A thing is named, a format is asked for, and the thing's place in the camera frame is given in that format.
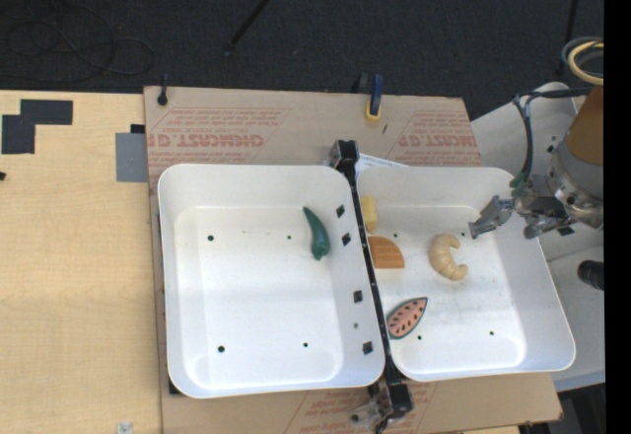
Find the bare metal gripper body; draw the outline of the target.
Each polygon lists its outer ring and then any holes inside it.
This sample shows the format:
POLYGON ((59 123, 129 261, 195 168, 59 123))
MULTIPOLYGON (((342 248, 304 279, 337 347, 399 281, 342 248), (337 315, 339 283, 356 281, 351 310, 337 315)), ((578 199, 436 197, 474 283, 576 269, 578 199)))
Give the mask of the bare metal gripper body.
POLYGON ((514 209, 528 216, 547 216, 562 222, 557 229, 583 224, 603 229, 603 201, 561 176, 532 175, 513 188, 514 209))

